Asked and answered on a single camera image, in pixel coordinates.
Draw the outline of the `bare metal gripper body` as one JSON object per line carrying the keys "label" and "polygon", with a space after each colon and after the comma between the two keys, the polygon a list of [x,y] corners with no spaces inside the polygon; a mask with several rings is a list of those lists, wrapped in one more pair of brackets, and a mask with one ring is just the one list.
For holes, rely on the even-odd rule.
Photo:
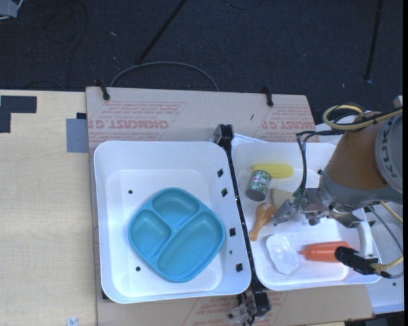
{"label": "bare metal gripper body", "polygon": [[354,216],[353,207],[345,205],[323,187],[299,190],[294,195],[294,205],[308,220],[321,220],[325,217],[350,220]]}

